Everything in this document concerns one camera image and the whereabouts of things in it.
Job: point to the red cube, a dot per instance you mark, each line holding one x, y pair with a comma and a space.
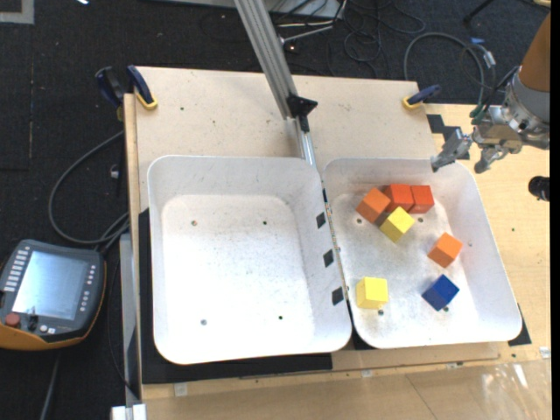
400, 196
423, 198

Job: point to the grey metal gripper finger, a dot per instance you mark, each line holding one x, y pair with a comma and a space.
452, 147
489, 159

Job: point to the orange cube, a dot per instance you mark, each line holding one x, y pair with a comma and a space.
445, 249
373, 205

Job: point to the blue cube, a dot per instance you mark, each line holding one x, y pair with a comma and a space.
440, 292

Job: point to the yellow cube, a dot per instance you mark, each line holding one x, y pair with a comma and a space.
372, 292
396, 224

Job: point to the black cylinder on white bracket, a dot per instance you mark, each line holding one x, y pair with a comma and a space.
540, 188

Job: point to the white plastic tray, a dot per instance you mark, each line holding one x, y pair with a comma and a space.
407, 322
236, 261

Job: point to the pale wood board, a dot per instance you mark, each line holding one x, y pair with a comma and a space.
219, 116

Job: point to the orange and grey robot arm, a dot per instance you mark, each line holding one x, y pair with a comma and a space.
537, 64

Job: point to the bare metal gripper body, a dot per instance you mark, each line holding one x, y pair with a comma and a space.
499, 135

